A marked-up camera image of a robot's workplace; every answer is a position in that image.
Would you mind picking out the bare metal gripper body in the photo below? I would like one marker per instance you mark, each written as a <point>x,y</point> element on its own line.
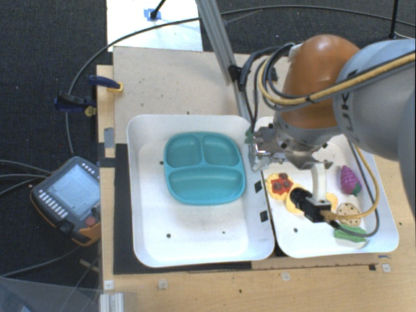
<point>292,149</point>

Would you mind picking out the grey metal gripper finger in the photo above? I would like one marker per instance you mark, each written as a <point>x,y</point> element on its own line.
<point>260,164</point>

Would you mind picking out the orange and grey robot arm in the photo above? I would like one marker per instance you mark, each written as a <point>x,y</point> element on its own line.
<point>373,109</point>

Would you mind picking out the yellow and red pizza slice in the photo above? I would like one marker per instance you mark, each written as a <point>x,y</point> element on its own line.
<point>279,185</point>

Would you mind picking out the yellow banana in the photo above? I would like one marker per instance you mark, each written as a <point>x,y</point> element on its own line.
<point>292,208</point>

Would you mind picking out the blue divided plate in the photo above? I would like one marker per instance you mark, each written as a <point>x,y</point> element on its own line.
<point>203,180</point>

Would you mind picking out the purple grapes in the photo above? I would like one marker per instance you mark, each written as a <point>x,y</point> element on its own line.
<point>349,179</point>

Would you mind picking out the brown biscuit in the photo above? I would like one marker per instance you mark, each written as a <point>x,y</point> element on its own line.
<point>346,210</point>

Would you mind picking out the white plastic tray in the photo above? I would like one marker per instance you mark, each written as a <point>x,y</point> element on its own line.
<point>195,232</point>
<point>312,239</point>

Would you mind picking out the green and white wedge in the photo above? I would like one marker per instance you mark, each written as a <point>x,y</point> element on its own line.
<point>349,237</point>

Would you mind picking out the pale wood board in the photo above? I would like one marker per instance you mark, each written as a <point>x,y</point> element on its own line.
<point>169,80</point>

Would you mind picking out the black cylinder on white bracket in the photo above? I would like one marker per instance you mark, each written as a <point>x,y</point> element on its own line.
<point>313,206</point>

